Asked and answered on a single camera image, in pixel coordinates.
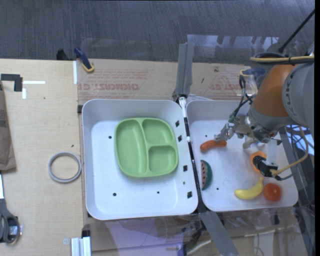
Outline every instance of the light wood surface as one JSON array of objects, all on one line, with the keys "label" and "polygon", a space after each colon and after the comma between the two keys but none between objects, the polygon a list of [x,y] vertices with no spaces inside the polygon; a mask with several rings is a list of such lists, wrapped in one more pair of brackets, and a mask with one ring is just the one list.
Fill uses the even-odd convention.
[{"label": "light wood surface", "polygon": [[[27,98],[14,91],[14,82],[3,81],[7,114],[17,167],[3,171],[7,208],[22,225],[16,244],[0,243],[1,256],[68,256],[64,238],[81,237],[83,228],[81,177],[61,184],[48,174],[50,158],[61,151],[80,157],[78,93],[72,61],[0,61],[1,74],[19,74]],[[69,157],[54,161],[53,172],[70,178],[77,165]]]}]

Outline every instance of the green plate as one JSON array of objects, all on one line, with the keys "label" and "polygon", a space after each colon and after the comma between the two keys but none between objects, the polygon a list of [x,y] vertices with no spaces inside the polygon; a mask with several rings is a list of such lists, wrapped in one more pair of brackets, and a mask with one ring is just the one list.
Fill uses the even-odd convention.
[{"label": "green plate", "polygon": [[171,127],[157,118],[129,118],[115,127],[114,147],[120,169],[131,177],[155,177],[173,172],[178,149]]}]

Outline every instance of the white tray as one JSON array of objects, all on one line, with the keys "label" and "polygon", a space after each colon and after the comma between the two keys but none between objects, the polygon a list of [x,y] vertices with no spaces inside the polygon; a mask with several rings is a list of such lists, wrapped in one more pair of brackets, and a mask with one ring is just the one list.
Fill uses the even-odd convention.
[{"label": "white tray", "polygon": [[[250,155],[262,151],[267,155],[267,145],[263,143],[252,144],[250,148],[243,149],[245,139],[234,135],[227,141],[226,147],[200,151],[200,145],[213,140],[214,135],[228,121],[229,114],[239,105],[238,101],[220,100],[194,100],[187,104],[186,114],[189,122],[190,137],[196,168],[201,169],[201,160],[208,162],[212,168],[212,183],[210,187],[201,191],[202,199],[208,209],[215,212],[241,211],[274,207],[290,207],[298,201],[298,191],[293,177],[277,181],[265,177],[263,183],[273,182],[281,186],[282,197],[279,201],[269,201],[263,194],[251,200],[239,199],[234,195],[235,189],[252,187],[261,175],[250,164]],[[249,105],[244,105],[239,113],[247,113]],[[286,153],[282,144],[277,147],[276,163],[279,169],[288,165]],[[291,174],[287,169],[280,174],[286,177]]]},{"label": "white tray", "polygon": [[[115,127],[124,119],[137,117],[162,119],[171,126],[178,150],[178,165],[172,173],[134,178],[120,170],[115,155]],[[197,189],[184,117],[177,103],[92,99],[82,108],[82,125],[85,203],[92,217],[116,220],[185,215],[195,211]]]}]

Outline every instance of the yellow banana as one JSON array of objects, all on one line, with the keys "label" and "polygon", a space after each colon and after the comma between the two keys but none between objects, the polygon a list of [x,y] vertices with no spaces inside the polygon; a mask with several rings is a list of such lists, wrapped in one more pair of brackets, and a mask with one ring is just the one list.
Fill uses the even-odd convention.
[{"label": "yellow banana", "polygon": [[264,180],[264,177],[260,177],[259,181],[253,187],[249,189],[236,189],[234,191],[234,194],[238,198],[245,199],[245,200],[256,198],[264,190],[263,180]]}]

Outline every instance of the dark gray floor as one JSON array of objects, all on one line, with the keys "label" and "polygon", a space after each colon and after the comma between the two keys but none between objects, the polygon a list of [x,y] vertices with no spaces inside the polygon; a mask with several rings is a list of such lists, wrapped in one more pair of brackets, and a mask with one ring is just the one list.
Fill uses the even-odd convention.
[{"label": "dark gray floor", "polygon": [[[315,8],[315,0],[0,2],[0,58],[177,61],[179,44],[195,43],[195,62],[247,64],[277,51]],[[303,55],[315,16],[284,53]]]}]

